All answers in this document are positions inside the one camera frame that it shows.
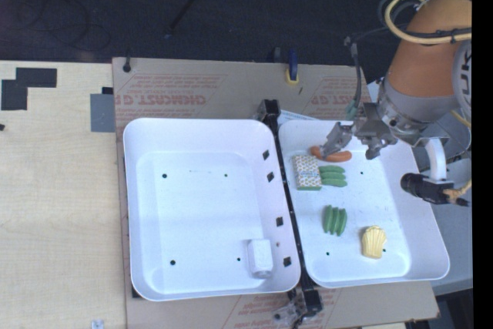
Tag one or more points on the white plastic bottle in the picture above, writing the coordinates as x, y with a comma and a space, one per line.
260, 257

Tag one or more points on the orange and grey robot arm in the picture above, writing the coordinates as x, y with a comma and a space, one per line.
423, 61

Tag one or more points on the brown cardboard board red print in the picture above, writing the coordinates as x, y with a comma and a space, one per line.
192, 96

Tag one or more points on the white plastic tray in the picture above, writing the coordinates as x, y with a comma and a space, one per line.
208, 208
366, 212

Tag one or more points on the orange sausage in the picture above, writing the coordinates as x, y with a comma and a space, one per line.
341, 156

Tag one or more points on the thin black rod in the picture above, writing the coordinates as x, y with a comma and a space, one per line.
289, 196

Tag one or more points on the green pea pods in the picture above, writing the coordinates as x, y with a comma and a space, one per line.
335, 220
333, 176

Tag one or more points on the yellow shell biscuit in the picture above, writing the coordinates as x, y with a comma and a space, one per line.
373, 242

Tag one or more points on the black cylinder on white bracket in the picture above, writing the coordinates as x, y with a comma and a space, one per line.
427, 181

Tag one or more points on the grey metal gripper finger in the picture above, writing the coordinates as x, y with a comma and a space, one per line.
336, 140
374, 150

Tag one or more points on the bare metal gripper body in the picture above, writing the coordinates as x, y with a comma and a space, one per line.
379, 127

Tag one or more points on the yellow patterned carton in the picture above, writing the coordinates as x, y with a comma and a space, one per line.
306, 172

